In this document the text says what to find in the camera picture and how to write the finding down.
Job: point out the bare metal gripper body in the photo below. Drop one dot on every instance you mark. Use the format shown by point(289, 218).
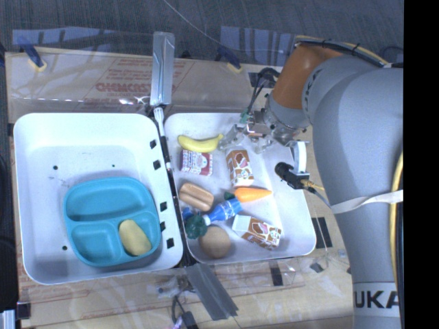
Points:
point(264, 125)

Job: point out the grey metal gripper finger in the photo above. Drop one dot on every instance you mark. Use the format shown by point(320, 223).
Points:
point(262, 145)
point(232, 136)

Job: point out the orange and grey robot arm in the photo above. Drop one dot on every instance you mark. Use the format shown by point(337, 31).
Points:
point(356, 142)

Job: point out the orange and white carton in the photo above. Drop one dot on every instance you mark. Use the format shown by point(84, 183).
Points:
point(260, 232)
point(240, 168)

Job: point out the yellow banana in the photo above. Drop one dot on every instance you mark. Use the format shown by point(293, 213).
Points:
point(199, 144)

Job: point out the red and white carton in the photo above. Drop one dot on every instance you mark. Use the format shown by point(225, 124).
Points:
point(196, 162)

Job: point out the orange carrot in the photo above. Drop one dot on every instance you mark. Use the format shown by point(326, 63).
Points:
point(252, 194)

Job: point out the toy sausage in bun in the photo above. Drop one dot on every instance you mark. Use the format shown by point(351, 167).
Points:
point(196, 196)

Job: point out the blue and white bottle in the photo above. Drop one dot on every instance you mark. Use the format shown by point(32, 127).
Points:
point(223, 211)

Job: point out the white plastic tray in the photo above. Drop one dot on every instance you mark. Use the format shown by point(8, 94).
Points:
point(44, 139)
point(291, 218)

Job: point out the green broccoli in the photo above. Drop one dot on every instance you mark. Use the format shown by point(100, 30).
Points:
point(196, 227)

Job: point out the brown round toy fruit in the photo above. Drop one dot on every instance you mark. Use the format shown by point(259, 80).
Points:
point(215, 242)

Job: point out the yellow oval toy potato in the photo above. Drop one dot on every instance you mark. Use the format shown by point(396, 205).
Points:
point(134, 238)

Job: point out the brown cardboard board red print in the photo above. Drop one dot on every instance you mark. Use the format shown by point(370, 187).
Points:
point(103, 77)

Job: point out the blue divided plate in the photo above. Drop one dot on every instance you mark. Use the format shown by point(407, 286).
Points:
point(96, 201)

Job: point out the black cylinder on white bracket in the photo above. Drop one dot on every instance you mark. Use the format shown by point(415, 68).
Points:
point(299, 156)

